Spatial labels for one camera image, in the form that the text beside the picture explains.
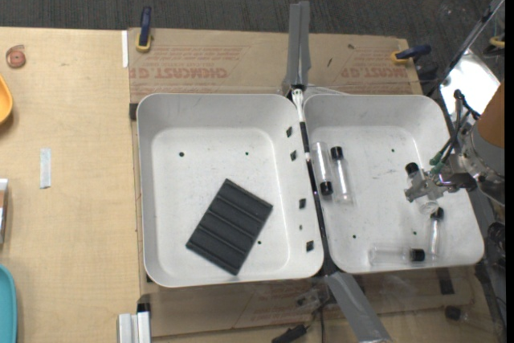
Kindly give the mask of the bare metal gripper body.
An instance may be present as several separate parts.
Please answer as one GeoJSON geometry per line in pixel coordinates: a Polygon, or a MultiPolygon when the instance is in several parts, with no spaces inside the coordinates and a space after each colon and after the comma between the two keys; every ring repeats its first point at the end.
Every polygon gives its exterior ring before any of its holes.
{"type": "Polygon", "coordinates": [[[485,194],[504,194],[504,162],[486,158],[474,150],[451,154],[438,172],[439,181],[455,188],[480,189],[485,194]]]}

